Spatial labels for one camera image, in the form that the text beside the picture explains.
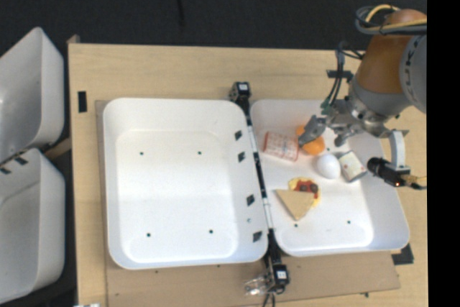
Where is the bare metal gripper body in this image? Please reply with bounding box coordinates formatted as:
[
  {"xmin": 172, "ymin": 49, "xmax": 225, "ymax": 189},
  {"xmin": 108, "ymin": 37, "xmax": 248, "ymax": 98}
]
[{"xmin": 324, "ymin": 99, "xmax": 393, "ymax": 141}]

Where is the orange toy fruit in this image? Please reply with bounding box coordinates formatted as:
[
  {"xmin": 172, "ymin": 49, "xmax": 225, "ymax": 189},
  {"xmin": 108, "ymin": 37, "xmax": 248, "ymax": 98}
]
[{"xmin": 295, "ymin": 124, "xmax": 326, "ymax": 156}]

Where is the small white can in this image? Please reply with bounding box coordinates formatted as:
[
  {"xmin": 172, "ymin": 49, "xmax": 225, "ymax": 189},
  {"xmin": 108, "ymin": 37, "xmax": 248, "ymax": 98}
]
[{"xmin": 337, "ymin": 150, "xmax": 368, "ymax": 183}]

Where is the white egg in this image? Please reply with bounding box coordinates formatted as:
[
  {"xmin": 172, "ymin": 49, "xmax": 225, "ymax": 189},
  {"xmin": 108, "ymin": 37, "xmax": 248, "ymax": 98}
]
[{"xmin": 316, "ymin": 152, "xmax": 341, "ymax": 180}]

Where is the yellow pizza slice with toppings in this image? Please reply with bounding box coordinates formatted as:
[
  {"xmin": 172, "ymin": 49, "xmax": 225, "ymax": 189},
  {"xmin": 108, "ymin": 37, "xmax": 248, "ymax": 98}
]
[{"xmin": 287, "ymin": 176, "xmax": 322, "ymax": 209}]

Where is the thin black and white rod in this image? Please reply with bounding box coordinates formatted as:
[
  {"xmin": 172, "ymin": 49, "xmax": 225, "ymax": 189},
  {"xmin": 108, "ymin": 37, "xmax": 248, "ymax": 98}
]
[{"xmin": 242, "ymin": 99, "xmax": 278, "ymax": 265}]

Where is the tan triangular slice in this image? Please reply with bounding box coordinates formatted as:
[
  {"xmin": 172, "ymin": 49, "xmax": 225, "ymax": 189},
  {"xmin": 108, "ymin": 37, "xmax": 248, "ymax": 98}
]
[{"xmin": 274, "ymin": 188, "xmax": 316, "ymax": 221}]

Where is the white plastic tray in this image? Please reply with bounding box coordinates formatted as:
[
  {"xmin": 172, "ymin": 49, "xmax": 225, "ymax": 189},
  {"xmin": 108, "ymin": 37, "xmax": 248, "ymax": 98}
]
[
  {"xmin": 102, "ymin": 97, "xmax": 270, "ymax": 271},
  {"xmin": 249, "ymin": 98, "xmax": 411, "ymax": 258}
]

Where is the black cylinder on white bracket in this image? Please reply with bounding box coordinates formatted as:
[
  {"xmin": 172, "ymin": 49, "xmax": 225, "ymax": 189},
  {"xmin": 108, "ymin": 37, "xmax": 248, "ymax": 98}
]
[{"xmin": 367, "ymin": 129, "xmax": 413, "ymax": 188}]

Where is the black block with thin wires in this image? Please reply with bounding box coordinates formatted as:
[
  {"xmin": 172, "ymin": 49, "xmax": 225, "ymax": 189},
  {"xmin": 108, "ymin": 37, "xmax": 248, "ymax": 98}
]
[
  {"xmin": 229, "ymin": 81, "xmax": 252, "ymax": 102},
  {"xmin": 270, "ymin": 263, "xmax": 289, "ymax": 285}
]

